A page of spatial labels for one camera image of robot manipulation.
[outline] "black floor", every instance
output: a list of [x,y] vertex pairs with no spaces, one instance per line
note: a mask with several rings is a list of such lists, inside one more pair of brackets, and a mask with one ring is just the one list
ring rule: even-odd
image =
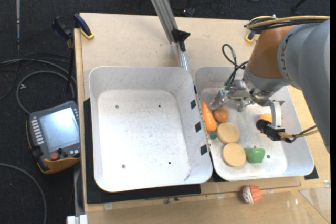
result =
[[[184,8],[194,8],[194,17],[248,20],[262,15],[295,15],[291,8],[299,1],[172,0],[171,4],[176,16],[185,16]],[[38,52],[29,58],[44,59],[68,69],[69,58],[65,57],[70,56],[70,50],[66,41],[55,35],[51,22],[61,16],[72,28],[72,16],[78,12],[155,15],[150,0],[20,0],[18,44],[16,0],[0,0],[0,163],[25,170],[41,185],[48,208],[47,223],[65,223],[66,217],[74,214],[72,169],[54,175],[39,171],[26,139],[28,114],[16,100],[16,89],[23,87],[19,90],[20,100],[30,111],[63,103],[71,95],[65,94],[65,81],[49,76],[36,76],[18,86],[30,72],[56,70],[45,63],[3,63]],[[330,16],[330,0],[306,0],[297,12]],[[43,201],[34,183],[16,170],[0,167],[0,223],[42,223],[43,213]]]

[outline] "white tray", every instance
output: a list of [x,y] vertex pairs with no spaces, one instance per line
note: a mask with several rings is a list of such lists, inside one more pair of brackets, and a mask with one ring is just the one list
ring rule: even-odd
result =
[[[224,81],[230,76],[233,67],[204,67],[195,73],[195,84],[199,99],[210,107]],[[237,73],[236,79],[241,79],[242,72]],[[288,88],[284,87],[272,96],[272,100],[283,100],[281,106],[282,125],[287,133],[297,134],[302,131],[295,107]],[[271,113],[269,107],[257,104],[247,106],[243,112],[238,112],[233,100],[225,104],[229,111],[229,122],[237,125],[240,131],[238,144],[243,148],[261,147],[266,151],[262,163],[252,164],[246,161],[243,166],[228,166],[222,158],[224,144],[218,139],[210,140],[210,151],[217,174],[228,181],[271,178],[282,176],[302,176],[310,174],[314,168],[313,159],[304,137],[289,144],[284,141],[272,141],[261,134],[256,128],[256,122],[262,114]]]
[[193,80],[183,68],[97,67],[89,84],[100,188],[199,184],[211,177]]

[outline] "black bracket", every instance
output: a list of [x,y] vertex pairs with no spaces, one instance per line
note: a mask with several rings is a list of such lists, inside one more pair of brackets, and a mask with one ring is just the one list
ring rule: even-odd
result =
[[185,51],[184,41],[190,36],[190,33],[175,29],[172,31],[172,34],[174,41],[180,45],[180,50]]

